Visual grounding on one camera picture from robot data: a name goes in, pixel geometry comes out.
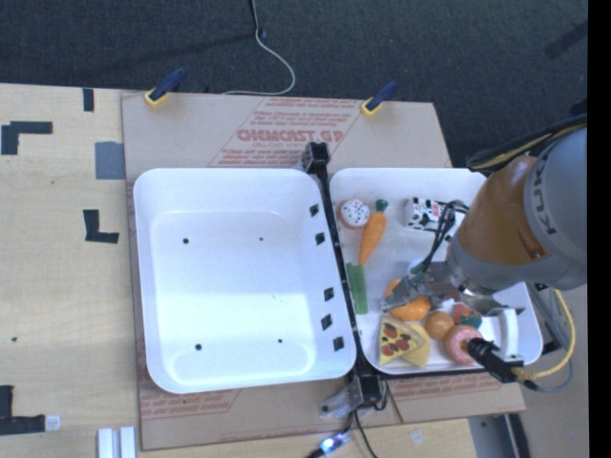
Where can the red toy strawberry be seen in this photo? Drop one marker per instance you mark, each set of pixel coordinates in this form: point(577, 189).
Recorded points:
point(467, 316)

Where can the green toy celery stick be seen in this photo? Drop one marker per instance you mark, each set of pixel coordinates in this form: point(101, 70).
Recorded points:
point(358, 289)

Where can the white sprinkled toy cupcake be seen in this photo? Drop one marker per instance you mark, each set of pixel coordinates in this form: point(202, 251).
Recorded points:
point(354, 214)

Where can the yellow toy cheese wedge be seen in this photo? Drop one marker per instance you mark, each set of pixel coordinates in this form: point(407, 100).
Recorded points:
point(420, 348)

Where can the black and white cow-print carton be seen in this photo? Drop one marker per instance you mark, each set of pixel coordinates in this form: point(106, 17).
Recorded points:
point(422, 214)

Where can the brown cardboard board red print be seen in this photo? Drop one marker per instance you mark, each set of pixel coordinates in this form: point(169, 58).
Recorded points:
point(191, 131)

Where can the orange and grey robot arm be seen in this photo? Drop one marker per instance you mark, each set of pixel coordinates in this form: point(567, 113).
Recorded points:
point(506, 217)

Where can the orange toy ball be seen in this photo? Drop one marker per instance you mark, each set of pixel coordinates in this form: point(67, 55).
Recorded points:
point(438, 325)

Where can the thin black rod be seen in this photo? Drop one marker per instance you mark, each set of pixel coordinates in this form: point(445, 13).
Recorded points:
point(340, 265)

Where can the white plastic tray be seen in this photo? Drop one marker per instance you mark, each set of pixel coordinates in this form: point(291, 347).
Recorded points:
point(396, 251)
point(229, 279)

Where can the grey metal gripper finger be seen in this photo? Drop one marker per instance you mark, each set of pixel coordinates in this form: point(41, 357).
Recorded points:
point(441, 299)
point(400, 293)

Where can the pink toy doughnut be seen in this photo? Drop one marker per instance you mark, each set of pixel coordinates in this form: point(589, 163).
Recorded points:
point(456, 344)

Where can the toy pizza slice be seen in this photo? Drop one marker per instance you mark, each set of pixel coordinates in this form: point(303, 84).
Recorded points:
point(393, 341)

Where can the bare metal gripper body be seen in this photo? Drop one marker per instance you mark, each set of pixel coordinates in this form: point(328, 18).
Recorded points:
point(441, 279)

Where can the orange toy pumpkin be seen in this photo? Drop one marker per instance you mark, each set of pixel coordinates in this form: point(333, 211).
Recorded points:
point(413, 309)

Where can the orange toy carrot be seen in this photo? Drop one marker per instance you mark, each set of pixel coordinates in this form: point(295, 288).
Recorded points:
point(372, 234)

